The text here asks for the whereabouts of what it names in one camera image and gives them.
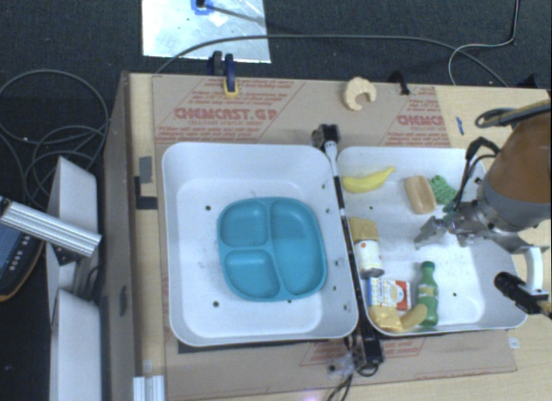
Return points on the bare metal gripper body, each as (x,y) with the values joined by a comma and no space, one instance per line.
(474,223)

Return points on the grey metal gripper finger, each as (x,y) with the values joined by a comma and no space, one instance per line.
(433,224)
(427,239)

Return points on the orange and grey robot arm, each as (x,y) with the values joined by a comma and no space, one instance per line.
(524,162)

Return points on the tan hot dog bun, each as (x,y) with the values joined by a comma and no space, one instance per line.
(419,194)

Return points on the green broccoli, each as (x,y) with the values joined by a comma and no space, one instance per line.
(443,191)

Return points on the green bottle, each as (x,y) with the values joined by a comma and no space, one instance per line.
(428,293)

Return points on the white plastic tray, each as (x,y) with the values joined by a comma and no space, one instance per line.
(466,287)
(198,235)

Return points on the white can orange label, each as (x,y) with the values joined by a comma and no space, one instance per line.
(368,259)

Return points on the yellow cheese wedge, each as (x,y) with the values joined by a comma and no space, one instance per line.
(363,229)

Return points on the white and red carton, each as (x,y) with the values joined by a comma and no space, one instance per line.
(388,293)

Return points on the yellow banana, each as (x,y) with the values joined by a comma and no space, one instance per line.
(364,183)

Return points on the yellow pizza slice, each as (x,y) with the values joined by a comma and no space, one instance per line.
(384,319)

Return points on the thin black and white rod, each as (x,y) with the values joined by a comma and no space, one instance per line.
(337,183)

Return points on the tan croissant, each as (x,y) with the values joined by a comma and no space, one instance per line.
(357,93)

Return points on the blue divided plate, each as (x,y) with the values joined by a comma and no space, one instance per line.
(271,248)

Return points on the brown cardboard board red print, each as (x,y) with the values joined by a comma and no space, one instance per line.
(259,110)

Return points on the black cylinder on white bracket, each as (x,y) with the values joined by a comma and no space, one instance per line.
(517,289)

